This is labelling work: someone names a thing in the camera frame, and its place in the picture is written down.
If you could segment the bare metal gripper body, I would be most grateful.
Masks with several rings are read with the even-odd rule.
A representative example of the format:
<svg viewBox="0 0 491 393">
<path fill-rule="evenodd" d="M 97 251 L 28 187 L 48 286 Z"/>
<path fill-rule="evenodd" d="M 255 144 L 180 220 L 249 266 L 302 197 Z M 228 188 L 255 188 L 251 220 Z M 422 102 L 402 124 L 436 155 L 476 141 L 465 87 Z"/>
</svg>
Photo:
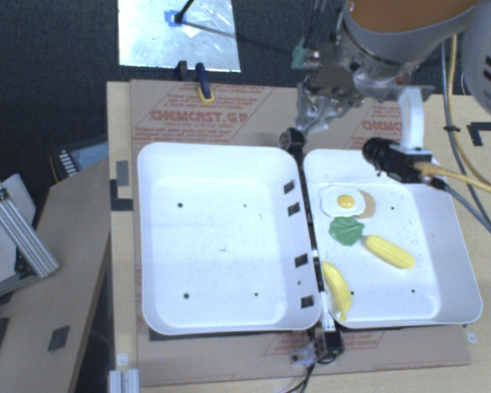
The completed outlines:
<svg viewBox="0 0 491 393">
<path fill-rule="evenodd" d="M 376 56 L 351 42 L 321 43 L 306 51 L 313 94 L 358 102 L 395 100 L 411 82 L 412 64 Z"/>
</svg>

